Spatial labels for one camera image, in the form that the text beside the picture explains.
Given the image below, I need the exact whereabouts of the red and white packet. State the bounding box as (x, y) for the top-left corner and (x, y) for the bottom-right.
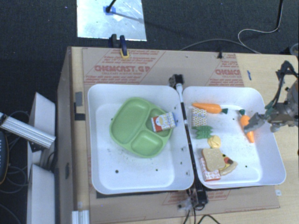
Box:
(199, 157), (221, 182)

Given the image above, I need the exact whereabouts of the green divided plate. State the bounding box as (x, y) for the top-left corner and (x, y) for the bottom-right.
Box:
(109, 97), (174, 159)

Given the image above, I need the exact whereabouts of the red yellow white carton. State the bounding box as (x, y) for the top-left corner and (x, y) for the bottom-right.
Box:
(150, 111), (178, 133)

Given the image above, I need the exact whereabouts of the short orange carrot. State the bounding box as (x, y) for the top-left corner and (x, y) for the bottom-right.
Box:
(238, 109), (256, 144)

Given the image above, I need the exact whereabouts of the white yellow patterned carton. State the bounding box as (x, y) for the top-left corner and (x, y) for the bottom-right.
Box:
(191, 107), (208, 128)

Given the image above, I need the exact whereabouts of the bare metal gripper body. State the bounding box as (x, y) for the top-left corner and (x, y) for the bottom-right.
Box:
(264, 101), (299, 133)

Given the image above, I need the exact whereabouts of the pizza slice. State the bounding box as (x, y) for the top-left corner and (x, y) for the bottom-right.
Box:
(218, 153), (239, 176)

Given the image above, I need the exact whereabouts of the tan bread slice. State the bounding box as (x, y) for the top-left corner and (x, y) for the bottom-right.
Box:
(201, 147), (228, 173)

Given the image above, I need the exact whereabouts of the black block with thin wires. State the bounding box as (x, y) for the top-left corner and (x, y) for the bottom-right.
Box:
(169, 73), (185, 87)
(189, 187), (209, 207)

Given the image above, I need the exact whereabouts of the green leafy toy vegetable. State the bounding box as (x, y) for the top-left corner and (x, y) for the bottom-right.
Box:
(192, 125), (214, 140)

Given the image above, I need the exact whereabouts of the long orange carrot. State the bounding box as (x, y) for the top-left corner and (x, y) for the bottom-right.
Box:
(192, 102), (229, 115)

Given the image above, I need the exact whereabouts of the brown cardboard board red print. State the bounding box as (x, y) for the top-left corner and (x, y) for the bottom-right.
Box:
(82, 47), (281, 216)

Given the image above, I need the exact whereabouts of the yellow toy food lump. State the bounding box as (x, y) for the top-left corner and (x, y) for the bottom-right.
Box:
(207, 134), (222, 149)

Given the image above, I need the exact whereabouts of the thin black and white rod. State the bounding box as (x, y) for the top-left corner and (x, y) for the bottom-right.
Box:
(176, 83), (202, 191)

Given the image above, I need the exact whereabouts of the white plastic tray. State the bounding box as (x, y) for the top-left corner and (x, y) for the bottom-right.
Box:
(181, 85), (287, 190)
(87, 83), (195, 195)

